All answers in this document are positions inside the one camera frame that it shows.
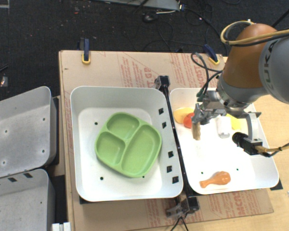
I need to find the red tomato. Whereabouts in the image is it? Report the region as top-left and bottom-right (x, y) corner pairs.
(183, 112), (196, 129)

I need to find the orange chicken drumstick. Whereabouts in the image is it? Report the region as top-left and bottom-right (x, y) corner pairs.
(199, 171), (231, 189)

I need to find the yellow block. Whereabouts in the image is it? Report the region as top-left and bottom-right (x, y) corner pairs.
(226, 114), (247, 131)

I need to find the beige bread stick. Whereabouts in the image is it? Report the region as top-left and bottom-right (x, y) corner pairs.
(192, 122), (201, 141)

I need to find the black computer mouse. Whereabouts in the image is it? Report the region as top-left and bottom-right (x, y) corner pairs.
(143, 11), (158, 23)

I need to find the brown cardboard board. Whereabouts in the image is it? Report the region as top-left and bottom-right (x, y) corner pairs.
(58, 50), (275, 231)

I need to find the green divided plate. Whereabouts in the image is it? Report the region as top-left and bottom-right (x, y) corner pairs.
(94, 112), (163, 179)

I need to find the black cylinder on white bracket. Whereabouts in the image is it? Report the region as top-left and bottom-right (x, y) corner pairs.
(232, 111), (264, 156)

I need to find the white plastic tray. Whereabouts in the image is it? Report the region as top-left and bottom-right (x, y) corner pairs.
(69, 85), (184, 203)
(169, 87), (280, 195)
(0, 86), (58, 180)
(0, 168), (56, 231)

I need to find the black block with wires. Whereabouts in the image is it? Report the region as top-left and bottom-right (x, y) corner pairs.
(155, 75), (171, 90)
(165, 196), (199, 218)

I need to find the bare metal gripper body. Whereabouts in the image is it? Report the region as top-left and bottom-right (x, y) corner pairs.
(200, 90), (232, 117)

